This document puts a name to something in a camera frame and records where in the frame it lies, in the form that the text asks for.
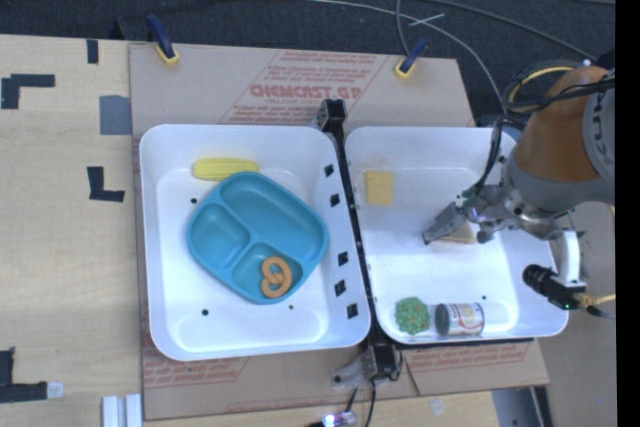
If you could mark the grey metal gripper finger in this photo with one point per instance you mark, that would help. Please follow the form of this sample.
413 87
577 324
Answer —
489 231
442 226

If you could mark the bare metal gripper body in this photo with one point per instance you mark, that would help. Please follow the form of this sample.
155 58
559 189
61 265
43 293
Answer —
510 210

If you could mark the beige sandwich wedge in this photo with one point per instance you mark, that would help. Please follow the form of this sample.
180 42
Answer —
464 236

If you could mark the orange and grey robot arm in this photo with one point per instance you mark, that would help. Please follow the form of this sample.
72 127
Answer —
555 140

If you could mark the white plastic tray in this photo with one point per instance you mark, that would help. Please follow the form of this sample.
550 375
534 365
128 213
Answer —
240 325
425 275

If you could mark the yellow cheese slice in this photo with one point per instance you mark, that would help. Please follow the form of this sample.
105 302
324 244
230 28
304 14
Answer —
378 188

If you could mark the thin black rod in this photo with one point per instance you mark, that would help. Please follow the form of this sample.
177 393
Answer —
356 215

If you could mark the small silver can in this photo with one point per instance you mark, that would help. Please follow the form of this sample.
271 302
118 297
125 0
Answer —
462 319

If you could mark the green broccoli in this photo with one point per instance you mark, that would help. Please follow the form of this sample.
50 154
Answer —
412 316

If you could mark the orange pretzel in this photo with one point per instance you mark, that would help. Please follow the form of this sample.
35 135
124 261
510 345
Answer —
275 286

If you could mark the blue divided plate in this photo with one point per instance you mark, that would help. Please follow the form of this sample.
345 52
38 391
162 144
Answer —
250 215

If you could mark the yellow corn cob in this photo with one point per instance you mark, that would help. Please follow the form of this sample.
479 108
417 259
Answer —
222 168

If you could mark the brown cardboard board red print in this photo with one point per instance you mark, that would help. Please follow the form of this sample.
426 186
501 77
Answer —
210 85

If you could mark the black cylinder on white bracket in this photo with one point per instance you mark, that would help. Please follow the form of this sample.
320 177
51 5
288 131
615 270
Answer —
547 282

